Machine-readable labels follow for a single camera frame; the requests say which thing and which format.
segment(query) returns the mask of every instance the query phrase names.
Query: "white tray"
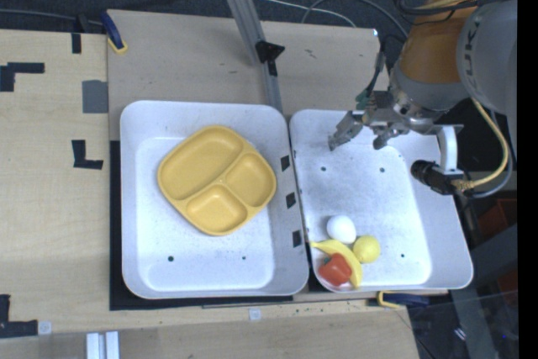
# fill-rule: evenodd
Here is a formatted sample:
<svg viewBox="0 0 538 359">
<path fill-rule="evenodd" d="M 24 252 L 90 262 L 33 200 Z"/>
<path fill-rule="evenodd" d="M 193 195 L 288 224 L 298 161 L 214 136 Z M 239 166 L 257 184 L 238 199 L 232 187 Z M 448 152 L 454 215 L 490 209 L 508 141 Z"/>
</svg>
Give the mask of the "white tray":
<svg viewBox="0 0 538 359">
<path fill-rule="evenodd" d="M 217 237 L 197 230 L 168 203 L 156 175 L 173 147 L 213 124 L 230 127 L 247 139 L 277 176 L 271 202 L 236 232 Z M 121 115 L 120 142 L 122 268 L 134 294 L 278 296 L 303 288 L 309 275 L 303 223 L 287 124 L 276 109 L 139 101 Z"/>
<path fill-rule="evenodd" d="M 345 112 L 304 110 L 293 115 L 290 138 L 304 223 L 309 240 L 328 239 L 331 215 L 345 214 L 358 235 L 374 235 L 381 256 L 363 264 L 360 291 L 464 288 L 472 261 L 454 200 L 433 192 L 410 175 L 414 161 L 438 161 L 434 136 L 413 132 L 374 150 L 367 127 L 347 144 L 329 150 L 327 139 Z M 311 249 L 314 272 L 325 254 Z M 353 287 L 330 286 L 349 293 Z"/>
</svg>

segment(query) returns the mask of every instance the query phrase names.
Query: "white egg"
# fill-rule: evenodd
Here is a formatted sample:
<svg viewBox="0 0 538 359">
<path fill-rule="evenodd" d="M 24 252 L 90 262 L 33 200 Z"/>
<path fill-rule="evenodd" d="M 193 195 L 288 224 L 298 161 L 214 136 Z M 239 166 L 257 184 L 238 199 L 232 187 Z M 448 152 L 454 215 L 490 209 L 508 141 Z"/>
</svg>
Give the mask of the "white egg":
<svg viewBox="0 0 538 359">
<path fill-rule="evenodd" d="M 333 239 L 352 244 L 356 240 L 356 228 L 347 215 L 334 215 L 327 222 L 327 234 Z"/>
</svg>

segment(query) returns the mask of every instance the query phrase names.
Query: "yellow lemon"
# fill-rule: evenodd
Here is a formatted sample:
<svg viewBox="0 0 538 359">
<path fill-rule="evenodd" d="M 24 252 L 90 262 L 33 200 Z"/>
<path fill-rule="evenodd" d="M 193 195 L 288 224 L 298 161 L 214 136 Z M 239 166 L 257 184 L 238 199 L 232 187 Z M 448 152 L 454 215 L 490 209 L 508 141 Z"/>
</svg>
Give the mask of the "yellow lemon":
<svg viewBox="0 0 538 359">
<path fill-rule="evenodd" d="M 353 244 L 353 254 L 360 263 L 372 263 L 381 254 L 381 246 L 375 236 L 363 235 Z"/>
</svg>

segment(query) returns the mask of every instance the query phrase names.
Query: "yellow plate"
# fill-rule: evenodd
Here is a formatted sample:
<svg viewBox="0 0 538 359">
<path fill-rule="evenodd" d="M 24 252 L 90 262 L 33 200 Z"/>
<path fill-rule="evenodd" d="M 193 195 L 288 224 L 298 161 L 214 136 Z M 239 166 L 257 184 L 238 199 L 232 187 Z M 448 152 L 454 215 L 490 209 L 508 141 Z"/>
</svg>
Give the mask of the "yellow plate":
<svg viewBox="0 0 538 359">
<path fill-rule="evenodd" d="M 277 190 L 275 174 L 263 156 L 220 125 L 199 130 L 168 153 L 157 181 L 182 216 L 209 235 L 239 229 Z"/>
</svg>

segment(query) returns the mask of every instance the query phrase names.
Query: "toy banana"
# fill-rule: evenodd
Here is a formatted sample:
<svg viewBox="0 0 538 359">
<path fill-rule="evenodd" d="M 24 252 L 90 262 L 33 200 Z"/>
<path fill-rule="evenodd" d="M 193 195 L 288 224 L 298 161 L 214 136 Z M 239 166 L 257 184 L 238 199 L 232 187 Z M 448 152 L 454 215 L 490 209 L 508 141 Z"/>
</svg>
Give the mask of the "toy banana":
<svg viewBox="0 0 538 359">
<path fill-rule="evenodd" d="M 338 240 L 325 240 L 321 242 L 310 241 L 310 246 L 315 247 L 330 256 L 334 255 L 335 253 L 340 253 L 351 268 L 351 285 L 354 288 L 359 288 L 362 281 L 362 266 L 359 260 L 353 254 L 353 251 L 351 251 L 346 245 L 342 244 Z"/>
</svg>

